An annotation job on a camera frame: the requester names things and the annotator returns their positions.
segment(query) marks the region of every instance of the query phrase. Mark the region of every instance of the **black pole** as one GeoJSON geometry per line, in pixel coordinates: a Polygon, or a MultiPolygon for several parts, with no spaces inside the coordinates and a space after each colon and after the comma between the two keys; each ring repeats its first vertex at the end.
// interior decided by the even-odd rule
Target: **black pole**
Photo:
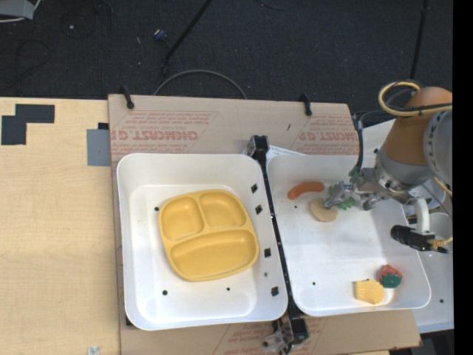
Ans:
{"type": "Polygon", "coordinates": [[[411,79],[415,79],[415,69],[417,68],[417,63],[419,60],[419,52],[421,51],[421,42],[422,42],[422,35],[423,35],[423,27],[426,23],[427,13],[429,12],[429,0],[423,0],[423,5],[421,9],[421,22],[419,23],[419,31],[417,34],[417,43],[415,45],[415,52],[414,52],[414,59],[412,61],[412,69],[411,69],[411,79]]]}
{"type": "Polygon", "coordinates": [[[211,4],[212,1],[213,0],[207,0],[204,3],[204,5],[200,8],[199,12],[197,12],[194,19],[187,26],[186,30],[184,30],[183,34],[181,34],[181,36],[177,39],[176,43],[168,51],[168,53],[166,54],[166,56],[163,59],[162,65],[161,65],[162,74],[165,75],[168,72],[168,65],[169,65],[169,62],[171,61],[172,55],[176,52],[177,48],[184,41],[184,39],[186,39],[187,35],[191,32],[194,25],[199,21],[200,17],[204,14],[204,12],[207,10],[208,6],[211,4]]]}

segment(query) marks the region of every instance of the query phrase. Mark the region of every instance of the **black carpet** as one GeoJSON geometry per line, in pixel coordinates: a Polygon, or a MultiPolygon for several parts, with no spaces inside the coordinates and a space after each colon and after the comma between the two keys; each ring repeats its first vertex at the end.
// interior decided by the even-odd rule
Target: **black carpet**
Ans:
{"type": "Polygon", "coordinates": [[[304,93],[357,112],[378,109],[380,88],[399,79],[452,90],[453,0],[213,0],[163,75],[205,1],[43,0],[33,20],[0,24],[0,95],[104,99],[121,85],[152,95],[192,70],[219,75],[190,72],[158,94],[304,93]],[[159,41],[157,29],[166,34],[159,41]]]}

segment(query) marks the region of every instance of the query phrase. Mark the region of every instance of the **beige round toy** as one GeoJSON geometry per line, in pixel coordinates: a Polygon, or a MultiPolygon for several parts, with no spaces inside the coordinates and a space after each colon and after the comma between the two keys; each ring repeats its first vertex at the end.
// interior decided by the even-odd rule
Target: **beige round toy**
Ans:
{"type": "Polygon", "coordinates": [[[310,212],[314,217],[322,222],[331,222],[337,218],[338,210],[336,206],[325,208],[324,201],[321,197],[310,202],[310,212]]]}

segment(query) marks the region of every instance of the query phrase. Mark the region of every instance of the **orange sausage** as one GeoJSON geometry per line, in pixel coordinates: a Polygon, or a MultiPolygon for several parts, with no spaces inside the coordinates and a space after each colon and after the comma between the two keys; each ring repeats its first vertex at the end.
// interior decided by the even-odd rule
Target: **orange sausage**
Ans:
{"type": "Polygon", "coordinates": [[[324,190],[324,184],[320,181],[306,181],[293,187],[287,196],[290,200],[295,200],[305,192],[322,192],[324,190]]]}

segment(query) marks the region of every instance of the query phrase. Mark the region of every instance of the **yellow plate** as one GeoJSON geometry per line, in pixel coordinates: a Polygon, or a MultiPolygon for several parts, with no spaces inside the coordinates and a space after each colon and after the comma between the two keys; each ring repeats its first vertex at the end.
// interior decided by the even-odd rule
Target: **yellow plate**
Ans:
{"type": "Polygon", "coordinates": [[[251,267],[259,256],[245,207],[223,189],[167,200],[160,208],[159,227],[172,268],[186,280],[227,277],[251,267]]]}

